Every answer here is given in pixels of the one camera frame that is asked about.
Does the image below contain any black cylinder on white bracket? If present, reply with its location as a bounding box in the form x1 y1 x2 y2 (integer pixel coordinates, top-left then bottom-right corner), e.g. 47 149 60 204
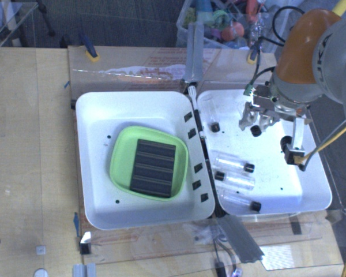
280 116 307 166

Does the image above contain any black block with thin wires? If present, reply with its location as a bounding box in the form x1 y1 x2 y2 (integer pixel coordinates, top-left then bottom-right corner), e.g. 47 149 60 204
215 260 228 277

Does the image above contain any black ribbed rectangular block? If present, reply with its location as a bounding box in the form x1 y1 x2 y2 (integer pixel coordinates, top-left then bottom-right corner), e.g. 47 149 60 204
129 138 177 199

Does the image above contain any clear plastic storage bin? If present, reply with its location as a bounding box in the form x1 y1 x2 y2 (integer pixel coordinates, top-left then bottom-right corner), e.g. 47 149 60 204
176 0 295 54

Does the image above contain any green plate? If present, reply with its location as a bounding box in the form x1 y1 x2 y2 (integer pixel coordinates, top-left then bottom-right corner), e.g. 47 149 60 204
108 125 189 202

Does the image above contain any white plastic tray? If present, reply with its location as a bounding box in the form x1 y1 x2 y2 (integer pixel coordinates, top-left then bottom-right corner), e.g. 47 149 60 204
196 88 333 216
75 91 216 231

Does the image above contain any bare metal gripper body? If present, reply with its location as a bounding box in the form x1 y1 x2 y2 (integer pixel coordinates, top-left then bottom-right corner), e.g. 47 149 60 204
249 84 313 124

